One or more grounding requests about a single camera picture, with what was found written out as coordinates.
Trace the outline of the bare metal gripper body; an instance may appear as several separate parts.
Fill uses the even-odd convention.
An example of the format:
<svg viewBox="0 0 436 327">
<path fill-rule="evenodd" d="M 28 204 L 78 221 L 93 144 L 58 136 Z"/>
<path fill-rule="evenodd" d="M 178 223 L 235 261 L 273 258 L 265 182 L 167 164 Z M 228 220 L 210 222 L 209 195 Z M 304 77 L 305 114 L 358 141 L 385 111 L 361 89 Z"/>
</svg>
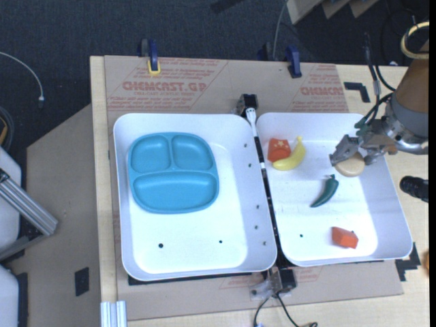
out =
<svg viewBox="0 0 436 327">
<path fill-rule="evenodd" d="M 369 155 L 394 155 L 398 152 L 412 155 L 427 155 L 427 139 L 415 135 L 397 119 L 382 117 L 375 119 L 370 125 L 364 125 L 358 132 L 362 138 L 360 146 Z"/>
</svg>

